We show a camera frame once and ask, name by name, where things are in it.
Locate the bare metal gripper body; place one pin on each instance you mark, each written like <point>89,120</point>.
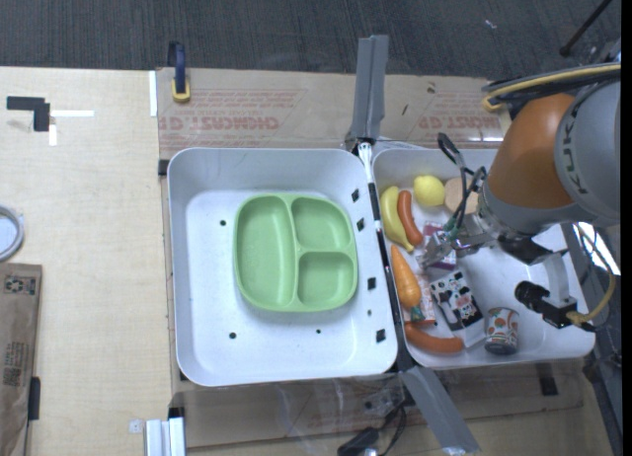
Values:
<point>471,238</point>

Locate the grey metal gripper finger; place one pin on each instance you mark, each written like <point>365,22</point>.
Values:
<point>424,261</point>
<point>443,258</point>

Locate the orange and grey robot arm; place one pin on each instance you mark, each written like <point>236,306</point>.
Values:
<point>538,158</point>

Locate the orange carrot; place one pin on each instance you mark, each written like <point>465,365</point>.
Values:
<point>406,281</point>

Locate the pink packet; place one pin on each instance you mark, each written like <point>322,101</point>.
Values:
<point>430,229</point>

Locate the red and white packet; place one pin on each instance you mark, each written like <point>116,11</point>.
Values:
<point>427,303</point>

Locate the cow print carton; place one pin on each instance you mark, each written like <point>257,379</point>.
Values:
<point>456,301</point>

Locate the tan round bread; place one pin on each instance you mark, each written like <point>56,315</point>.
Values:
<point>454,195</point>

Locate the white plastic tray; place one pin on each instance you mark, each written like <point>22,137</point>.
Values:
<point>207,296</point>
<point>498,276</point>

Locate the orange sausage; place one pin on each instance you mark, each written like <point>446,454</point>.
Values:
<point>408,217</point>
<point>434,343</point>

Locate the yellow banana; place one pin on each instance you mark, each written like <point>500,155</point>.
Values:
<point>390,217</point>

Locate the yellow lemon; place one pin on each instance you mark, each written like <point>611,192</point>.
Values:
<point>428,191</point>

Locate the white can orange print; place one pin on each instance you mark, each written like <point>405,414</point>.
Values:
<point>501,330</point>

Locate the green divided plate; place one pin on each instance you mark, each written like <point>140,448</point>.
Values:
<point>266,251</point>

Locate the brown cardboard board red print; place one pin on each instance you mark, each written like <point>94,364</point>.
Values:
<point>296,116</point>

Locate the grey tape roll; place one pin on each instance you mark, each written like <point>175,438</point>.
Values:
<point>19,232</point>

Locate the brown paper bag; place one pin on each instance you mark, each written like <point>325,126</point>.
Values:
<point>17,345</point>

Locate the black cylinder on white bracket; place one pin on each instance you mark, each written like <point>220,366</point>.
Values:
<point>543,302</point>

